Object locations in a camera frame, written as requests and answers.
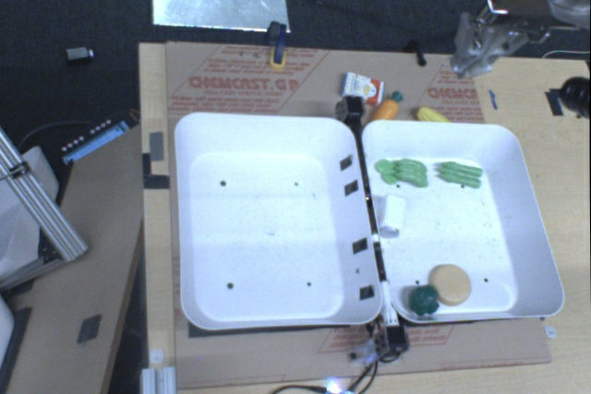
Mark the yellow corn cob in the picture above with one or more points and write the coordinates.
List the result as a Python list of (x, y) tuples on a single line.
[(430, 115)]

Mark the dark green broccoli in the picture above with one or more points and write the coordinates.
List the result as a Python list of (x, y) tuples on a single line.
[(423, 300)]

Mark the white plastic tray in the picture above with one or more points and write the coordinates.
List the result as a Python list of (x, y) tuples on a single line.
[(457, 230), (268, 221)]

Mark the small black and silver cylinder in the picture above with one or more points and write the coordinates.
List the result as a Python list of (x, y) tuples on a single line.
[(78, 54)]

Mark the thin black and white rod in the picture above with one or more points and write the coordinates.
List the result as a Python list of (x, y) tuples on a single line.
[(368, 189)]

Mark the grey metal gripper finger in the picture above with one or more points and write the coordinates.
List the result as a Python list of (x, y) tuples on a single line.
[(465, 46), (501, 48)]

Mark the orange carrot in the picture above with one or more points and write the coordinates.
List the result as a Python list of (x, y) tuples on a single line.
[(385, 110)]

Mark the tan round biscuit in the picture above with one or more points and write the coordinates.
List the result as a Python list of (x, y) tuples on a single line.
[(450, 284)]

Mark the white and red carton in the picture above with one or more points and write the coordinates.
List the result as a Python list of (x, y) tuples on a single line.
[(362, 88)]

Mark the green pea pods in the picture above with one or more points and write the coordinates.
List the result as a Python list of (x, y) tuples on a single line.
[(406, 171), (459, 174)]

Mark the brown cardboard board red print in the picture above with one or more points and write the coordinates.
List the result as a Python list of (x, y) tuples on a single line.
[(258, 83)]

